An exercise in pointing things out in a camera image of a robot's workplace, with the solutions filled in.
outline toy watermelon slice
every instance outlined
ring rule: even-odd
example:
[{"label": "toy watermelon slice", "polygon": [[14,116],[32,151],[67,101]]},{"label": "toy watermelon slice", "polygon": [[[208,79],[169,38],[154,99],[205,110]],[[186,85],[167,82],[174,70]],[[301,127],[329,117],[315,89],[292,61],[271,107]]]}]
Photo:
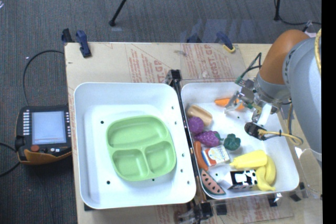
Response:
[{"label": "toy watermelon slice", "polygon": [[211,194],[223,195],[226,192],[216,182],[216,180],[204,169],[199,170],[203,187]]}]

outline small carton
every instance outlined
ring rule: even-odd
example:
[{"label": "small carton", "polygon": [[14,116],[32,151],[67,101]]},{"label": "small carton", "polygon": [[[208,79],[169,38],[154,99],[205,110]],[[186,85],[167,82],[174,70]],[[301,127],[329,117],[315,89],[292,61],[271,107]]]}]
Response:
[{"label": "small carton", "polygon": [[230,160],[224,145],[210,147],[202,150],[202,156],[207,166],[223,164]]},{"label": "small carton", "polygon": [[258,184],[256,171],[254,169],[230,171],[220,180],[220,184],[226,189],[251,189]]}]

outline toy banana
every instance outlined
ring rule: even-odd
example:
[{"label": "toy banana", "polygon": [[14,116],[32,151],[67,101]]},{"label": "toy banana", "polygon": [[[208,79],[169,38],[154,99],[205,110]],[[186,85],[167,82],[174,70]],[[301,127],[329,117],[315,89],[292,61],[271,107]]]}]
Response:
[{"label": "toy banana", "polygon": [[265,169],[266,169],[265,180],[268,184],[272,185],[275,180],[276,168],[273,159],[268,155]]},{"label": "toy banana", "polygon": [[263,150],[256,150],[244,155],[235,157],[230,163],[236,169],[241,168],[255,168],[265,166],[267,163],[267,155]]},{"label": "toy banana", "polygon": [[262,191],[268,191],[268,190],[273,190],[275,191],[275,187],[272,187],[266,180],[265,180],[265,175],[266,175],[266,167],[261,166],[256,169],[256,176],[257,176],[257,181],[258,181],[258,188]]}]

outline gray carpet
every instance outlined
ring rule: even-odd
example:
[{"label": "gray carpet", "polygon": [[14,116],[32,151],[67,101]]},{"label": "gray carpet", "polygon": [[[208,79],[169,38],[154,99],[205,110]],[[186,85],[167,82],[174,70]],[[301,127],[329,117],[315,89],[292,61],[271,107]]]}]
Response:
[{"label": "gray carpet", "polygon": [[[43,50],[63,51],[62,31],[84,30],[89,41],[186,42],[196,34],[214,42],[271,44],[287,29],[321,28],[322,0],[0,0],[0,142],[14,145],[16,117],[26,105],[23,71]],[[67,103],[62,54],[42,54],[25,76],[30,105]],[[0,173],[17,162],[0,146]],[[77,223],[71,157],[41,166],[19,165],[0,177],[0,223]]]}]

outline toy broccoli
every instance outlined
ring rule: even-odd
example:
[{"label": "toy broccoli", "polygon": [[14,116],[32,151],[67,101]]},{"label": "toy broccoli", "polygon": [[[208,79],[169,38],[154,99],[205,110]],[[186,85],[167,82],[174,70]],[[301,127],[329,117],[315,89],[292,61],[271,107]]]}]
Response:
[{"label": "toy broccoli", "polygon": [[235,134],[228,134],[224,139],[224,147],[227,150],[235,151],[240,147],[240,138],[236,137]]}]

